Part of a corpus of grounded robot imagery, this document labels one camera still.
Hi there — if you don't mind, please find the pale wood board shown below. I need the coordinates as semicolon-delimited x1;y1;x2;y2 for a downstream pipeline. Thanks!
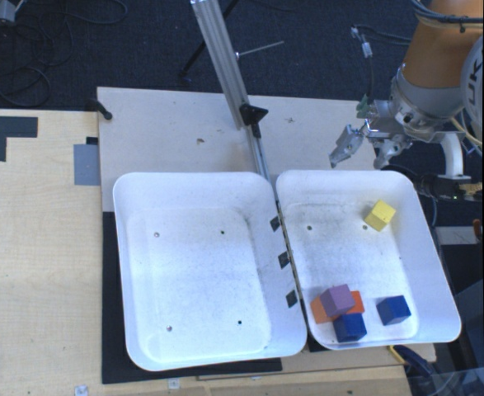
96;87;437;383

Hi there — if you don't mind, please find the white plastic tray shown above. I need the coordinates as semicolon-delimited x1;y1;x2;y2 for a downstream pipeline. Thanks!
112;171;308;372
275;169;463;351

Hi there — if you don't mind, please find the purple cube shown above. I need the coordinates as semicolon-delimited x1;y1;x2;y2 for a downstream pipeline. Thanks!
318;284;356;318

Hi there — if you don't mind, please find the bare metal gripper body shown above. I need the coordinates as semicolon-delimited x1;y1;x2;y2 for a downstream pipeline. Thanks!
364;98;445;143

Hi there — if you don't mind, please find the black cylinder on white bracket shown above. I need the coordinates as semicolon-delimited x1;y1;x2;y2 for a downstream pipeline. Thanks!
416;131;474;200

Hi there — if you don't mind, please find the orange cube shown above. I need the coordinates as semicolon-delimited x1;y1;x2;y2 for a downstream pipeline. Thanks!
347;290;366;316
309;295;334;325

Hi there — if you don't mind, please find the yellow cube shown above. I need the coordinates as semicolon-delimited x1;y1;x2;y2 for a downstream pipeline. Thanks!
364;199;397;233

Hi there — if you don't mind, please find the blue cube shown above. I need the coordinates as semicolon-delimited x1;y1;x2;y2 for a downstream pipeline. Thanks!
332;312;368;344
375;295;412;327

